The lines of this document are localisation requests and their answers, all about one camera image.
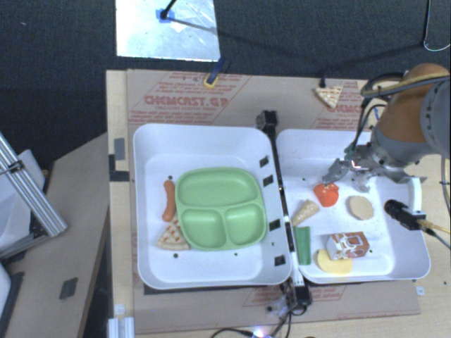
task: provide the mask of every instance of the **green plate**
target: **green plate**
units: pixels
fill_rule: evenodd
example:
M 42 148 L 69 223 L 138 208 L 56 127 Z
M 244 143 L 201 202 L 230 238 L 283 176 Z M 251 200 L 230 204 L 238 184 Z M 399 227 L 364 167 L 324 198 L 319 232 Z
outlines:
M 201 250 L 244 248 L 266 233 L 260 187 L 243 169 L 191 170 L 175 185 L 175 203 L 186 240 Z

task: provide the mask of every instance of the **red tomato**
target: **red tomato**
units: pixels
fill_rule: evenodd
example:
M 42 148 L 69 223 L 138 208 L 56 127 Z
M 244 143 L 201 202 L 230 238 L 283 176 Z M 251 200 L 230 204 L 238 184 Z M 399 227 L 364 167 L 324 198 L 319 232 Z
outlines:
M 334 183 L 318 184 L 313 191 L 321 205 L 326 208 L 334 205 L 338 200 L 338 187 Z

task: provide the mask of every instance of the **milk carton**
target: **milk carton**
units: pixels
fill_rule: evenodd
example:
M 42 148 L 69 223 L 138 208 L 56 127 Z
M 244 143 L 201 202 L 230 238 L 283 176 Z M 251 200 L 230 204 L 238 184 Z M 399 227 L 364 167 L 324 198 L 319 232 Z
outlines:
M 348 259 L 364 256 L 369 243 L 363 232 L 331 234 L 326 242 L 330 259 Z

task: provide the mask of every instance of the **aluminum sheet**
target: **aluminum sheet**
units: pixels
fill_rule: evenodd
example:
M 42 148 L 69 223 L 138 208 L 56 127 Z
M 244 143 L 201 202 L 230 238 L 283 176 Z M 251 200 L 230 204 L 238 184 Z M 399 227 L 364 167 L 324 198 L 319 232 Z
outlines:
M 217 61 L 218 31 L 213 0 L 177 0 L 169 16 L 159 11 L 171 0 L 116 0 L 118 56 Z

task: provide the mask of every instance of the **toy hot dog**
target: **toy hot dog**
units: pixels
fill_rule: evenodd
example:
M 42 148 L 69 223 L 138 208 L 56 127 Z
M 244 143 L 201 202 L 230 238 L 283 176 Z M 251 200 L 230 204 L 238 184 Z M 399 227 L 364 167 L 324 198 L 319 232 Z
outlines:
M 175 185 L 172 180 L 166 180 L 163 184 L 166 191 L 166 209 L 161 216 L 165 222 L 170 222 L 175 214 Z

